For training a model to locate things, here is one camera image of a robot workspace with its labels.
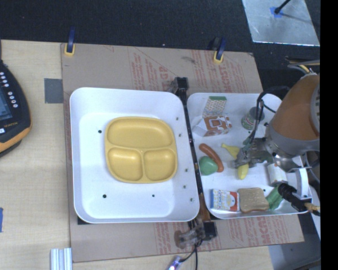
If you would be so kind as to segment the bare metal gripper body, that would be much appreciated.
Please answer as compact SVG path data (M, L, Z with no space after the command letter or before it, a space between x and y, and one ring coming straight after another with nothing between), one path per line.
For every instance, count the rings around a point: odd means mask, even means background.
M282 170L294 170L297 168L297 163L293 160L294 156L281 150L270 138L254 138L246 150L250 160L252 156L271 155L273 157L271 164L275 164Z

